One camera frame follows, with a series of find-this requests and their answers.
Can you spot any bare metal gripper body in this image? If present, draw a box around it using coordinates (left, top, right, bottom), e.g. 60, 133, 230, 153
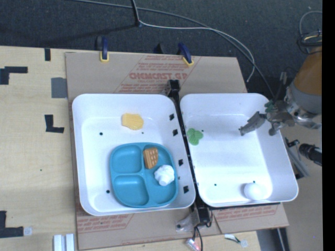
266, 97, 322, 130

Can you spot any white plastic tray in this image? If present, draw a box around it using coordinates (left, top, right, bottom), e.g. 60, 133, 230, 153
180, 93, 299, 208
71, 93, 197, 217

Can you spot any green toy lettuce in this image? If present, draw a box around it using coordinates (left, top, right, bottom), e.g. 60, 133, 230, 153
186, 128, 205, 146

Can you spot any white ball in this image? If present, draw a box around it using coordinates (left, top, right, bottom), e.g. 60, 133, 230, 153
243, 182, 266, 201

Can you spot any thin black rod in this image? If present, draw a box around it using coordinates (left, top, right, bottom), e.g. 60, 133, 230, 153
173, 94, 205, 211

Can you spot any white toy cauliflower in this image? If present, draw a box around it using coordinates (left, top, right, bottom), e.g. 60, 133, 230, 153
153, 164, 175, 187

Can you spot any orange toy waffle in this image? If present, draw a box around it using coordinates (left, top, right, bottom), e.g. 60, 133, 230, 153
142, 146, 160, 170

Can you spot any yellow toy biscuit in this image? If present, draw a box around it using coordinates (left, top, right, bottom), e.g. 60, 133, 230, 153
121, 112, 144, 131

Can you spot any blue divided plate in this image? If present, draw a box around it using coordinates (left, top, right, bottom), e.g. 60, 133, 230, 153
109, 142, 180, 209

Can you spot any brown cardboard board red print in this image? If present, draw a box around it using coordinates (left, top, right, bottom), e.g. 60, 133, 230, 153
64, 51, 290, 251

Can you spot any black cylinder on white bracket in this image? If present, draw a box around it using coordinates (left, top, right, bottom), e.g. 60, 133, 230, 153
298, 143, 323, 167

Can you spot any black block with wires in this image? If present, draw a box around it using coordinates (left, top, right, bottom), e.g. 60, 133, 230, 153
166, 79, 182, 98
195, 205, 213, 227

